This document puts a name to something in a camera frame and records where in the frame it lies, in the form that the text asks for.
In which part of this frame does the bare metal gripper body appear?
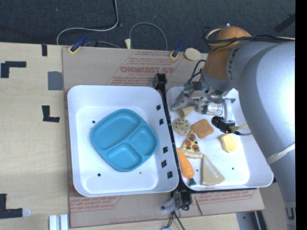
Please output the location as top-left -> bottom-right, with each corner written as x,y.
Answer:
183,81 -> 230,104

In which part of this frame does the beige cone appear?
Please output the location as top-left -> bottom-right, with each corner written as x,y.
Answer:
178,105 -> 197,119

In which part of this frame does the small silver can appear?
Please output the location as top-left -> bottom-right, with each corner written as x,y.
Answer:
206,102 -> 225,116

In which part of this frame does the orange toast slice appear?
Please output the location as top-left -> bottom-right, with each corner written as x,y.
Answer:
190,118 -> 215,139

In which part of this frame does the beige chocolate chip biscuit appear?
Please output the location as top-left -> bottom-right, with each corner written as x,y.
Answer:
172,118 -> 192,137

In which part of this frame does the thin black rod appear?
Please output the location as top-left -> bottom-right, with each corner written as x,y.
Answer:
158,81 -> 187,196

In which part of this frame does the beige round disc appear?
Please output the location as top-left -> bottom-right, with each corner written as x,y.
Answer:
184,47 -> 201,62

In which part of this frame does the pizza slice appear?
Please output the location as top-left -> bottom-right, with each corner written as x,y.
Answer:
180,129 -> 203,159

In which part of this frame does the yellow ridged block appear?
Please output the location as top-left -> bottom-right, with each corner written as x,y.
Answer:
220,133 -> 238,153

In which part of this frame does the orange carrot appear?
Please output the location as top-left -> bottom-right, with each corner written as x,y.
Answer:
177,147 -> 197,186

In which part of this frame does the blue divided plate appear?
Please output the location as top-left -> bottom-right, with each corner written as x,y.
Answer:
90,108 -> 159,173

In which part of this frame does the beige cheese wedge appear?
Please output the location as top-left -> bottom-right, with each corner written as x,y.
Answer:
200,153 -> 226,186

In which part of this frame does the white plastic tray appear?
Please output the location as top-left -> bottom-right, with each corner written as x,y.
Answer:
165,86 -> 274,192
67,84 -> 180,198

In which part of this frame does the brown cardboard board red print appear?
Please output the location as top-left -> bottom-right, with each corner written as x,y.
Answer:
61,46 -> 266,229

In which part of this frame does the black cylinder on white bracket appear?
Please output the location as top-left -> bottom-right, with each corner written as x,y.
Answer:
211,98 -> 237,134

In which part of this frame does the black block with thin wires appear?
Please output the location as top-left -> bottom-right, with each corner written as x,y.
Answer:
171,189 -> 193,211
153,73 -> 168,90

